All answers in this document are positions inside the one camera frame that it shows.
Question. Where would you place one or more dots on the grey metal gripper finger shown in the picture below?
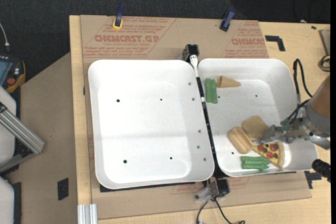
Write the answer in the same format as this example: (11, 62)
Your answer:
(270, 135)
(295, 138)

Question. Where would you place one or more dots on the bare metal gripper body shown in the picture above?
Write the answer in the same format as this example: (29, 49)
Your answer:
(298, 127)

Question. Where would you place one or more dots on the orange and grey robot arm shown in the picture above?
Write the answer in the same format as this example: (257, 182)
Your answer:
(321, 102)

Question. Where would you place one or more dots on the toy pizza slice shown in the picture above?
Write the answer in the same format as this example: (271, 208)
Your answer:
(273, 153)

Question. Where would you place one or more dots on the tan toy bread slice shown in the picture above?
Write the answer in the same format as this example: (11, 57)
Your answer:
(253, 126)

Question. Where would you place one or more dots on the tan toy hot dog bun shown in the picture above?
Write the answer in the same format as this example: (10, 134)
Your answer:
(239, 140)

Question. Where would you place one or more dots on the green toy beans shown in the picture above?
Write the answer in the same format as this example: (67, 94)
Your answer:
(253, 162)
(210, 90)

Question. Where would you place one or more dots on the white plastic tray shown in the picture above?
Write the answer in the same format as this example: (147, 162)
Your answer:
(147, 123)
(249, 102)

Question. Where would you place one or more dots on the tan toy ice cream cone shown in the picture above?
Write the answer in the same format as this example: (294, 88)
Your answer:
(225, 81)

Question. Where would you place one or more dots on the thin black and white rod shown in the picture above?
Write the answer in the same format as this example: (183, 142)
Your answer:
(203, 102)

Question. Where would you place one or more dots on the brown cardboard board red print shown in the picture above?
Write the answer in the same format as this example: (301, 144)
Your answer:
(147, 39)

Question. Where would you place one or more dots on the black cylinder on white bracket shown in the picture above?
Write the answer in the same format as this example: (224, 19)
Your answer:
(321, 166)

